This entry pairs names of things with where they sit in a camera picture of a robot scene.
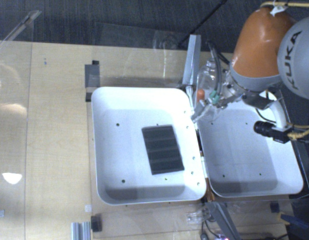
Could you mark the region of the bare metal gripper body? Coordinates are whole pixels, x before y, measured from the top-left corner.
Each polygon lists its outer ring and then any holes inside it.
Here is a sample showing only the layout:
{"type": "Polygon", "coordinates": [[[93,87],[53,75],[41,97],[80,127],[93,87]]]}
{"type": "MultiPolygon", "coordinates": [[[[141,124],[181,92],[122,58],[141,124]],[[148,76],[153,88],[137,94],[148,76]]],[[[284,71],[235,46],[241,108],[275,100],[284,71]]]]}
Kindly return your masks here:
{"type": "Polygon", "coordinates": [[[229,81],[217,81],[208,89],[204,102],[216,108],[226,108],[228,104],[238,102],[247,94],[247,90],[239,86],[232,78],[229,81]]]}

